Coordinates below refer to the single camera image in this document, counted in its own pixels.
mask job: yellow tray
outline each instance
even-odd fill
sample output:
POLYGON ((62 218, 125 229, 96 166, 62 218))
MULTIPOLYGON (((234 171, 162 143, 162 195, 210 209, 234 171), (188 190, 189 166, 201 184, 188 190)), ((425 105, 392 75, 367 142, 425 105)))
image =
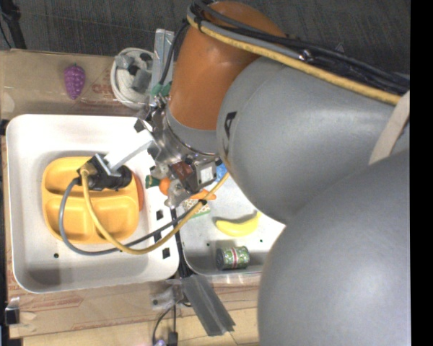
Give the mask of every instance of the yellow tray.
MULTIPOLYGON (((59 207, 64 191, 77 170, 89 156, 72 156, 52 161, 43 172, 42 201, 45 223, 51 234, 62 241, 58 227, 59 207)), ((134 175, 131 183, 119 191, 90 191, 93 208, 101 224, 117 240, 128 238, 139 223, 143 207, 143 190, 134 175)), ((74 186, 66 201, 64 231, 74 244, 104 244, 107 241, 95 227, 83 197, 82 186, 74 186)))

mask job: yellow cable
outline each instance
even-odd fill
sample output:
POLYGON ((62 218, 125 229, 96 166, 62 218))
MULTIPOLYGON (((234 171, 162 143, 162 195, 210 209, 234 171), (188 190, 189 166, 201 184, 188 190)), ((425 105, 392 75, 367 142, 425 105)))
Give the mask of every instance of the yellow cable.
POLYGON ((284 54, 276 53, 275 51, 269 50, 267 48, 262 48, 261 46, 257 46, 251 43, 244 43, 243 41, 235 40, 230 37, 220 35, 219 33, 211 30, 208 27, 200 26, 199 28, 198 24, 195 23, 191 17, 188 16, 187 18, 189 24, 192 27, 202 31, 203 33, 205 33, 210 37, 217 39, 218 41, 234 46, 235 48, 239 48, 254 54, 258 54, 260 56, 265 56, 274 61, 278 61, 279 63, 283 63, 286 66, 298 69, 299 71, 305 72, 306 74, 322 79, 331 84, 335 84, 336 86, 340 86, 344 89, 348 89, 358 94, 370 97, 372 99, 380 100, 381 102, 386 102, 387 104, 391 104, 391 105, 396 105, 399 99, 401 98, 399 95, 390 94, 389 92, 380 89, 375 89, 373 87, 366 86, 364 84, 360 84, 358 82, 352 81, 351 79, 337 76, 331 72, 325 71, 320 68, 316 68, 303 61, 300 61, 295 58, 290 58, 289 56, 286 56, 284 54))
MULTIPOLYGON (((108 231, 106 231, 104 226, 101 224, 101 222, 97 218, 96 212, 93 209, 92 201, 89 198, 89 188, 88 188, 89 171, 85 167, 82 167, 80 169, 80 176, 82 178, 82 187, 83 187, 85 203, 87 204, 89 214, 91 215, 93 221, 95 222, 96 228, 98 228, 100 230, 100 232, 104 236, 104 238, 107 239, 112 245, 117 247, 119 250, 126 252, 127 254, 132 254, 132 255, 147 254, 148 252, 155 250, 157 247, 162 246, 165 242, 167 242, 169 239, 171 239, 181 229, 181 227, 183 227, 185 225, 185 223, 187 221, 189 221, 189 219, 191 219, 191 217, 202 208, 202 206, 204 206, 204 204, 201 201, 197 202, 197 204, 195 204, 193 206, 193 208, 189 210, 189 212, 180 221, 180 223, 178 223, 175 226, 175 228, 172 231, 170 231, 163 239, 156 242, 155 244, 153 244, 149 247, 146 247, 144 249, 131 249, 130 247, 123 245, 122 243, 117 241, 114 237, 112 237, 112 235, 108 231)), ((228 177, 229 177, 229 173, 226 173, 223 176, 223 178, 221 178, 220 181, 215 185, 215 187, 212 188, 211 191, 205 196, 205 198, 203 200, 212 196, 223 185, 223 183, 226 181, 226 179, 228 177)))

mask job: dark gray carpet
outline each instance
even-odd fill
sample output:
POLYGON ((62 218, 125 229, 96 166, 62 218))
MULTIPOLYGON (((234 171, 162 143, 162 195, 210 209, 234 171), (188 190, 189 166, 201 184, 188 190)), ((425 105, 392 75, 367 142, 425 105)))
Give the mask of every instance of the dark gray carpet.
MULTIPOLYGON (((411 0, 238 0, 285 32, 335 48, 385 70, 410 72, 411 0)), ((151 50, 156 28, 176 30, 191 0, 14 0, 27 47, 113 56, 151 50)), ((0 33, 0 50, 7 49, 0 33)), ((0 272, 4 228, 0 211, 0 272)), ((5 301, 0 280, 0 313, 5 301)))

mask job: banana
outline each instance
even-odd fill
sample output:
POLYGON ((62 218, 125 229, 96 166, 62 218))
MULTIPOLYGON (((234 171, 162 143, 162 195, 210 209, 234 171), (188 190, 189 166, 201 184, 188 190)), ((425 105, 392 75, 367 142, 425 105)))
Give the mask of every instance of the banana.
POLYGON ((234 223, 230 221, 216 221, 216 227, 227 234, 228 236, 241 237, 247 236, 254 232, 258 227, 258 219, 261 217, 261 213, 258 211, 253 218, 242 223, 234 223))

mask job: tin can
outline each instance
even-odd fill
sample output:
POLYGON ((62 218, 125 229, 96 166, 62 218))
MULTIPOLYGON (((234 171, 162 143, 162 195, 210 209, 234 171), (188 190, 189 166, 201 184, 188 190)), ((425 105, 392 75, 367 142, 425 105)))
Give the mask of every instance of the tin can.
POLYGON ((222 247, 216 249, 216 267, 219 270, 245 269, 250 263, 247 247, 222 247))

